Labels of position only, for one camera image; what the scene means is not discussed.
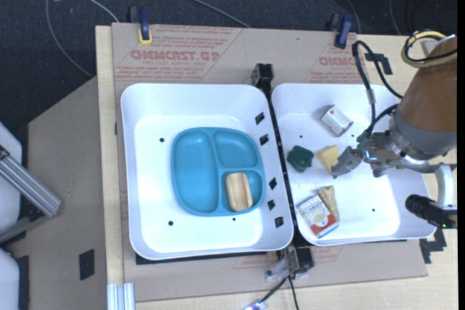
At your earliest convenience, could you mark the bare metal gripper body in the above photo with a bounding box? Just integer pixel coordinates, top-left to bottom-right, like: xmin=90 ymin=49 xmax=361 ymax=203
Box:
xmin=357 ymin=131 xmax=419 ymax=168

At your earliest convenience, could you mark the yellow cheese wedge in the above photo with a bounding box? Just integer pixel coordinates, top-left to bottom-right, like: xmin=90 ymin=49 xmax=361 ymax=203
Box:
xmin=316 ymin=144 xmax=341 ymax=176

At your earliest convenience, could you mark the white plastic tray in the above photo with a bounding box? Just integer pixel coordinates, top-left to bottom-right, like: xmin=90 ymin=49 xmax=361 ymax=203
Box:
xmin=119 ymin=82 xmax=295 ymax=261
xmin=270 ymin=82 xmax=439 ymax=247

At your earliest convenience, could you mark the tan pizza slice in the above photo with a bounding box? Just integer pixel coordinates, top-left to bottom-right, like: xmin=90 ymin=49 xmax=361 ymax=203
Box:
xmin=315 ymin=184 xmax=341 ymax=223

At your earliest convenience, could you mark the dark green rounded block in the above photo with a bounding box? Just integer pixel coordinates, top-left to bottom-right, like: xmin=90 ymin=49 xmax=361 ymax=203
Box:
xmin=286 ymin=144 xmax=315 ymax=173

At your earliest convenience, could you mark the white and red packet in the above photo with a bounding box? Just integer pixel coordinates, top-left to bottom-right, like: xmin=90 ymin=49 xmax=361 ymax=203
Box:
xmin=296 ymin=194 xmax=341 ymax=240

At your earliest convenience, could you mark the tan bread loaf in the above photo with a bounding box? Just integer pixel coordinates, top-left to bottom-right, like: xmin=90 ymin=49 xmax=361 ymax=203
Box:
xmin=224 ymin=171 xmax=254 ymax=213

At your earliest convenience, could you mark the blue divided plate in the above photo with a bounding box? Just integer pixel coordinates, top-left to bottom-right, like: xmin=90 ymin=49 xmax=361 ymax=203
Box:
xmin=170 ymin=126 xmax=264 ymax=218

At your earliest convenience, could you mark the brown cardboard board, red print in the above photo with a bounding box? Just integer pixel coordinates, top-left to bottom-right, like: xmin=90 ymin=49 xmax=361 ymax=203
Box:
xmin=110 ymin=22 xmax=429 ymax=303

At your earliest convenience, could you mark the black cylinder on white bracket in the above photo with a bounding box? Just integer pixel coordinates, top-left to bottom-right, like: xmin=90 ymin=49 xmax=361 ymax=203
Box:
xmin=404 ymin=162 xmax=457 ymax=229

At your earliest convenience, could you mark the black block with thin wires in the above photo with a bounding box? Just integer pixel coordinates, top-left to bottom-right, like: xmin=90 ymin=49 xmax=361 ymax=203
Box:
xmin=278 ymin=246 xmax=315 ymax=281
xmin=250 ymin=62 xmax=274 ymax=89

